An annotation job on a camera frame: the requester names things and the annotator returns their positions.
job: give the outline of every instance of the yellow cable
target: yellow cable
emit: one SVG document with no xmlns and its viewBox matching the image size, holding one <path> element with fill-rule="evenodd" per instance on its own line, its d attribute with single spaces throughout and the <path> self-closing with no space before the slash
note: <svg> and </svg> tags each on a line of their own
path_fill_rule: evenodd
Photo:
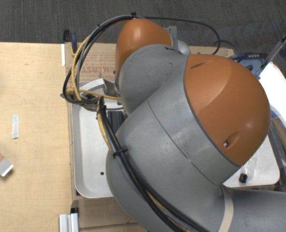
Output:
<svg viewBox="0 0 286 232">
<path fill-rule="evenodd" d="M 74 56 L 75 56 L 75 53 L 73 52 L 73 48 L 72 48 L 72 46 L 70 46 L 70 51 L 71 51 L 71 55 L 72 55 L 72 57 L 74 57 Z"/>
<path fill-rule="evenodd" d="M 107 138 L 107 135 L 106 135 L 106 132 L 105 132 L 105 128 L 104 128 L 104 124 L 103 124 L 103 118 L 101 116 L 101 113 L 99 113 L 99 110 L 100 110 L 100 105 L 98 104 L 98 107 L 97 107 L 97 119 L 98 119 L 98 123 L 99 123 L 99 127 L 100 127 L 100 131 L 101 131 L 101 134 L 107 144 L 107 147 L 109 149 L 109 151 L 113 154 L 113 150 L 109 144 L 109 141 L 108 141 L 108 138 Z"/>
<path fill-rule="evenodd" d="M 71 76 L 72 76 L 73 89 L 74 89 L 75 95 L 76 95 L 76 97 L 77 97 L 77 99 L 79 101 L 81 101 L 81 97 L 79 95 L 79 92 L 78 92 L 78 89 L 77 89 L 77 86 L 76 86 L 76 82 L 75 82 L 75 65 L 76 65 L 76 59 L 78 57 L 78 54 L 81 52 L 81 50 L 84 47 L 84 45 L 86 44 L 86 41 L 87 41 L 88 38 L 89 38 L 89 36 L 79 46 L 78 50 L 75 53 L 75 56 L 74 56 L 74 59 L 73 59 L 73 63 L 72 63 Z"/>
<path fill-rule="evenodd" d="M 73 94 L 73 91 L 74 89 L 73 88 L 67 88 L 66 89 L 66 92 L 70 95 Z M 95 96 L 103 96 L 104 98 L 107 98 L 107 99 L 112 99 L 112 100 L 117 100 L 117 101 L 120 101 L 120 97 L 115 97 L 115 96 L 110 96 L 110 95 L 104 95 L 104 94 L 100 94 L 100 93 L 97 93 L 97 92 L 93 92 L 93 91 L 89 91 L 89 90 L 85 90 L 85 89 L 79 89 L 79 92 L 83 92 L 83 93 L 87 93 L 87 94 L 91 94 L 91 95 L 95 95 Z"/>
</svg>

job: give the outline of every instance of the tan tabletop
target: tan tabletop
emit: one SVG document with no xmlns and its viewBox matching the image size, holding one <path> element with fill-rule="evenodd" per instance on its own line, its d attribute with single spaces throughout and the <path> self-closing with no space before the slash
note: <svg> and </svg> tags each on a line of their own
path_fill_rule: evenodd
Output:
<svg viewBox="0 0 286 232">
<path fill-rule="evenodd" d="M 72 204 L 60 44 L 0 43 L 0 231 L 57 232 Z M 19 138 L 12 139 L 12 115 Z"/>
</svg>

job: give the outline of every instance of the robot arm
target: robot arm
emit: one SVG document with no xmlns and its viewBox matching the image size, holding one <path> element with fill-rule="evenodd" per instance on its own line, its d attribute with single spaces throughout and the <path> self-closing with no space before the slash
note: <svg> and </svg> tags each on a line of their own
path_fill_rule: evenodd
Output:
<svg viewBox="0 0 286 232">
<path fill-rule="evenodd" d="M 286 193 L 222 185 L 270 127 L 267 96 L 248 69 L 219 56 L 182 54 L 164 29 L 134 19 L 118 38 L 116 83 L 129 115 L 117 139 L 144 181 L 198 225 L 168 214 L 182 231 L 286 231 Z M 173 231 L 111 154 L 106 172 L 116 200 L 138 223 Z"/>
</svg>

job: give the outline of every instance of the black cable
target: black cable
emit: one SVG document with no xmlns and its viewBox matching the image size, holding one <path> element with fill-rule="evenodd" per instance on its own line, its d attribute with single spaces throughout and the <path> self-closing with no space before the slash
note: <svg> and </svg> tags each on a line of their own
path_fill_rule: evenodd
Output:
<svg viewBox="0 0 286 232">
<path fill-rule="evenodd" d="M 88 37 L 88 39 L 86 40 L 86 43 L 83 47 L 83 49 L 81 50 L 81 52 L 79 53 L 80 56 L 79 56 L 79 61 L 76 59 L 76 63 L 75 65 L 77 64 L 78 62 L 78 68 L 79 68 L 79 71 L 81 70 L 81 66 L 82 66 L 82 63 L 83 63 L 83 60 L 85 60 L 85 56 L 87 55 L 87 53 L 89 52 L 90 48 L 92 47 L 92 45 L 94 44 L 94 42 L 96 41 L 96 39 L 110 26 L 112 26 L 113 24 L 117 23 L 117 22 L 120 22 L 120 21 L 123 21 L 123 20 L 130 20 L 130 19 L 133 19 L 134 18 L 134 15 L 119 15 L 117 17 L 114 17 L 112 19 L 109 19 L 107 20 L 106 22 L 102 23 L 102 24 L 99 24 L 98 27 L 90 34 L 90 36 Z"/>
<path fill-rule="evenodd" d="M 217 31 L 210 25 L 204 23 L 204 22 L 200 22 L 200 21 L 195 21 L 195 20 L 191 20 L 191 19 L 183 19 L 183 18 L 168 18 L 168 17 L 157 17 L 157 16 L 137 16 L 136 13 L 131 13 L 131 15 L 120 15 L 117 17 L 114 17 L 112 19 L 107 20 L 106 22 L 99 24 L 98 27 L 90 34 L 90 36 L 88 37 L 88 39 L 86 40 L 86 43 L 83 47 L 83 49 L 81 50 L 79 54 L 79 60 L 76 59 L 76 63 L 78 62 L 78 66 L 77 66 L 77 72 L 76 72 L 76 77 L 75 77 L 75 82 L 76 82 L 76 86 L 79 89 L 79 77 L 80 77 L 80 71 L 82 69 L 82 64 L 88 54 L 88 52 L 90 51 L 92 45 L 94 44 L 94 42 L 97 40 L 97 38 L 110 26 L 112 26 L 113 24 L 123 21 L 123 20 L 130 20 L 133 18 L 146 18 L 146 19 L 160 19 L 160 20 L 173 20 L 173 21 L 183 21 L 183 22 L 190 22 L 190 23 L 196 23 L 196 24 L 200 24 L 200 25 L 204 25 L 208 28 L 210 28 L 216 35 L 217 37 L 217 48 L 216 50 L 213 52 L 213 54 L 216 54 L 220 48 L 220 37 L 219 34 L 217 33 Z M 63 96 L 64 98 L 71 103 L 74 104 L 88 104 L 88 103 L 93 103 L 94 100 L 93 99 L 87 99 L 87 100 L 83 100 L 83 101 L 77 101 L 77 97 L 75 96 L 75 94 L 73 95 L 74 100 L 70 99 L 67 94 L 66 94 L 66 90 L 64 91 L 64 89 L 66 89 L 66 85 L 68 83 L 68 80 L 71 76 L 71 73 L 67 76 L 67 78 L 65 79 L 64 82 L 64 86 L 63 86 Z"/>
<path fill-rule="evenodd" d="M 204 23 L 204 22 L 200 22 L 200 21 L 195 21 L 195 20 L 191 20 L 191 19 L 183 19 L 183 18 L 168 18 L 168 17 L 157 17 L 157 16 L 144 16 L 144 18 L 146 19 L 159 19 L 159 20 L 170 20 L 170 21 L 183 21 L 183 22 L 191 22 L 191 23 L 195 23 L 195 24 L 200 24 L 200 25 L 203 25 L 203 26 L 206 26 L 208 27 L 209 29 L 211 29 L 216 37 L 217 37 L 217 42 L 218 42 L 218 45 L 217 45 L 217 48 L 216 50 L 212 53 L 213 55 L 216 54 L 220 48 L 220 36 L 219 34 L 217 33 L 217 31 L 210 25 Z"/>
<path fill-rule="evenodd" d="M 101 109 L 98 111 L 101 114 L 101 117 L 103 119 L 103 125 L 105 128 L 105 132 L 107 135 L 112 135 L 113 131 L 109 125 L 106 112 L 104 109 Z M 116 152 L 120 148 L 120 144 L 116 137 L 109 137 L 112 144 L 110 145 L 114 152 Z M 122 161 L 122 164 L 124 165 L 130 179 L 132 180 L 133 184 L 139 191 L 139 193 L 143 196 L 144 200 L 147 202 L 147 204 L 150 206 L 150 208 L 155 212 L 155 214 L 173 231 L 175 232 L 184 232 L 182 229 L 180 229 L 177 225 L 175 225 L 161 210 L 160 208 L 154 203 L 154 201 L 151 199 L 149 194 L 146 192 L 146 189 L 142 186 L 141 182 L 138 180 L 137 175 L 133 168 L 131 167 L 128 159 L 124 154 L 118 154 L 120 157 L 120 160 Z"/>
<path fill-rule="evenodd" d="M 88 45 L 88 48 L 87 48 L 87 52 L 85 53 L 85 55 L 83 54 L 80 54 L 79 56 L 79 62 L 78 62 L 78 65 L 77 65 L 77 72 L 76 72 L 76 77 L 75 77 L 75 82 L 76 82 L 76 86 L 77 86 L 77 89 L 79 90 L 79 76 L 80 76 L 80 71 L 81 71 L 81 68 L 82 68 L 82 65 L 85 61 L 85 58 L 88 54 L 88 52 L 90 51 L 90 48 L 92 47 L 92 45 L 94 44 L 94 42 L 100 37 L 100 35 L 103 33 L 104 31 L 101 31 L 99 32 L 95 37 L 94 39 L 89 43 Z"/>
<path fill-rule="evenodd" d="M 104 107 L 104 101 L 103 98 L 99 99 L 99 106 L 102 107 L 102 109 L 100 109 L 100 113 L 101 113 L 101 117 L 103 120 L 103 124 L 104 124 L 104 128 L 106 130 L 106 135 L 107 138 L 109 138 L 109 140 L 112 142 L 111 147 L 114 148 L 114 151 L 116 151 L 117 149 L 120 149 L 121 146 L 113 132 L 113 130 L 110 127 L 106 112 L 105 112 L 105 107 Z M 178 211 L 175 207 L 173 207 L 169 202 L 167 202 L 161 195 L 159 195 L 139 174 L 137 174 L 134 170 L 134 168 L 131 166 L 130 162 L 127 159 L 127 156 L 124 152 L 121 152 L 120 154 L 118 154 L 118 156 L 120 157 L 125 169 L 127 170 L 127 173 L 129 174 L 131 180 L 134 178 L 135 181 L 148 193 L 150 193 L 152 195 L 152 197 L 154 197 L 163 207 L 165 207 L 166 210 L 168 210 L 172 215 L 174 215 L 176 218 L 178 218 L 179 220 L 181 220 L 182 222 L 184 222 L 185 224 L 188 224 L 189 226 L 191 226 L 192 228 L 200 231 L 200 232 L 207 232 L 206 229 L 204 229 L 202 226 L 200 226 L 199 224 L 195 223 L 194 221 L 192 221 L 190 218 L 188 218 L 185 214 L 181 213 L 180 211 Z"/>
<path fill-rule="evenodd" d="M 240 52 L 240 51 L 235 47 L 235 45 L 232 44 L 230 41 L 221 40 L 220 42 L 227 43 L 227 44 L 229 44 L 230 46 L 232 46 L 237 52 Z"/>
</svg>

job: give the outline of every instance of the cable tie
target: cable tie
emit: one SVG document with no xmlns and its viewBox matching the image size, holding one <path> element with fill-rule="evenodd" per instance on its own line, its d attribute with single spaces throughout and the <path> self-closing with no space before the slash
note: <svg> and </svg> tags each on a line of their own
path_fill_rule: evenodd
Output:
<svg viewBox="0 0 286 232">
<path fill-rule="evenodd" d="M 98 109 L 98 111 L 96 112 L 96 114 L 98 115 L 98 113 L 101 112 L 102 110 L 103 110 L 104 112 L 106 111 L 106 105 L 103 105 L 100 109 Z"/>
<path fill-rule="evenodd" d="M 115 159 L 116 156 L 119 156 L 120 153 L 127 152 L 128 149 L 126 147 L 122 147 L 120 149 L 117 149 L 116 152 L 113 153 L 113 158 Z"/>
<path fill-rule="evenodd" d="M 136 16 L 136 12 L 134 11 L 134 12 L 132 12 L 131 13 L 131 16 L 133 16 L 133 18 L 137 18 L 137 16 Z"/>
<path fill-rule="evenodd" d="M 100 28 L 101 31 L 105 31 L 105 28 L 103 28 L 100 24 L 98 24 L 97 26 Z"/>
</svg>

